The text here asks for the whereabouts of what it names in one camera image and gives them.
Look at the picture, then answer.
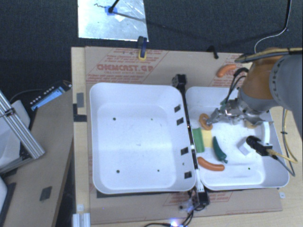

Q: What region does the green block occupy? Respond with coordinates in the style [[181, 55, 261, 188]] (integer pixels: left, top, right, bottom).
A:
[[192, 127, 205, 154]]

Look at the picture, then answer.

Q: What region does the orange sausage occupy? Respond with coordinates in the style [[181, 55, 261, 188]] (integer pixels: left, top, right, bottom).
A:
[[216, 64, 237, 78], [196, 156, 225, 172]]

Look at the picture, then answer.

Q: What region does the dark green pepper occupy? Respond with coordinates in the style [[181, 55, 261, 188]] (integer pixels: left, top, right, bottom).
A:
[[212, 136, 229, 164]]

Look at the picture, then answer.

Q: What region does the white plastic tray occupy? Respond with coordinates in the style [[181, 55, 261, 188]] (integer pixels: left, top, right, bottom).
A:
[[185, 86, 290, 192], [89, 82, 197, 195]]

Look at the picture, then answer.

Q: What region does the brown cardboard board red print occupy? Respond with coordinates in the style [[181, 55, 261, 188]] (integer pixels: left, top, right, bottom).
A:
[[84, 46, 284, 225]]

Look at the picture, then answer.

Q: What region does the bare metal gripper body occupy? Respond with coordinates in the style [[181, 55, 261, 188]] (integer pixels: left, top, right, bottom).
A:
[[220, 100, 271, 126]]

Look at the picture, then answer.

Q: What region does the black cylinder on white bracket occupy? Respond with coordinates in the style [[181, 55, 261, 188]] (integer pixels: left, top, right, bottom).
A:
[[246, 121, 273, 157]]

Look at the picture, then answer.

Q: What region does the brown doughnut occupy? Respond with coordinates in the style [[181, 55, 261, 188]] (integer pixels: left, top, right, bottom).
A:
[[198, 113, 214, 131]]

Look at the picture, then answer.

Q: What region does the thin black and white rod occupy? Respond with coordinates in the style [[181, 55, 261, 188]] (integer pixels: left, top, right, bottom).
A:
[[179, 83, 203, 194]]

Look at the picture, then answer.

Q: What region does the yellow block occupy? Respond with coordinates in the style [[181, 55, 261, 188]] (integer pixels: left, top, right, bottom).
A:
[[200, 129, 213, 148]]

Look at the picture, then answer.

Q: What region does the black block with thin wires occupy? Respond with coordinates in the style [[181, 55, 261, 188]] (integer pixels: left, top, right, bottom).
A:
[[171, 73, 188, 87], [188, 190, 211, 211]]

